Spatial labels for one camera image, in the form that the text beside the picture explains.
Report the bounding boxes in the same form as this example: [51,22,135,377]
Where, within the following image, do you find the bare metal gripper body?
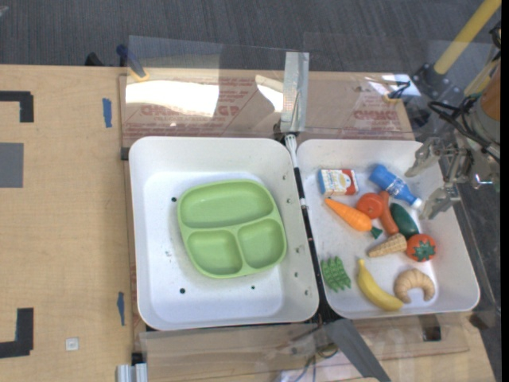
[440,132,502,193]

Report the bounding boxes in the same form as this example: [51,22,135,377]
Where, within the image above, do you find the dark green avocado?
[389,201,421,240]

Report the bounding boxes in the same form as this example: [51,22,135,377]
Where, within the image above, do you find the blue and white bottle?
[367,163,424,211]

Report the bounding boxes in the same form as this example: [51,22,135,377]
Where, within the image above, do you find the red tomato green top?
[405,232,437,263]

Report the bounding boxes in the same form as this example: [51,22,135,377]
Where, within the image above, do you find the orange brown sausage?
[377,189,400,236]

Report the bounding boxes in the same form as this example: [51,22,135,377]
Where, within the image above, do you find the tan ice cream cone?
[367,232,409,259]

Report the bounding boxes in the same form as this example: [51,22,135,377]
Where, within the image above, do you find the orange fruit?
[355,192,386,220]

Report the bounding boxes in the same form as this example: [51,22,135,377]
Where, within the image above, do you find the white plastic tray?
[296,138,482,321]
[127,135,321,332]

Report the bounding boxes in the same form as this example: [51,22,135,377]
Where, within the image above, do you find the tan croissant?
[393,267,437,305]

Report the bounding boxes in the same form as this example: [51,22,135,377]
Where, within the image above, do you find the orange carrot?
[323,197,384,240]

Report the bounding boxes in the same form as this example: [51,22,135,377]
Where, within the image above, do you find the white blue red carton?
[317,167,360,197]

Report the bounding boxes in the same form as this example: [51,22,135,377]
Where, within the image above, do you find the yellow banana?
[356,257,405,313]

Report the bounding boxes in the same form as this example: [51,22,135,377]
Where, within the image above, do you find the green pea pods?
[320,255,353,294]

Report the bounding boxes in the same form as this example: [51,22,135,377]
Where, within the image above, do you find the brown cardboard board red print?
[119,68,472,361]

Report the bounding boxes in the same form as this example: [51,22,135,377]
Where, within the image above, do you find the green divided plate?
[176,178,289,280]

